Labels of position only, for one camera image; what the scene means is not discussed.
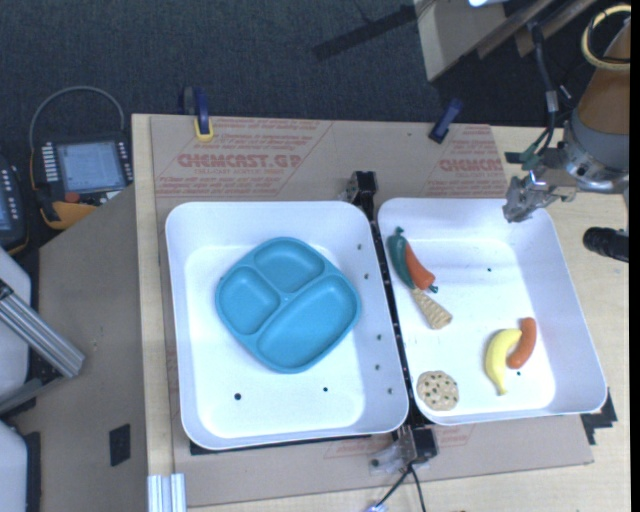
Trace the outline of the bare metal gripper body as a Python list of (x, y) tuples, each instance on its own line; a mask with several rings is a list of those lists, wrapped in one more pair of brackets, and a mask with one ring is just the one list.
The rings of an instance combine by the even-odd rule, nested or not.
[(558, 185), (561, 191), (557, 200), (571, 202), (581, 192), (619, 194), (627, 185), (628, 176), (627, 169), (614, 169), (595, 161), (578, 164), (549, 161), (536, 168), (535, 184)]

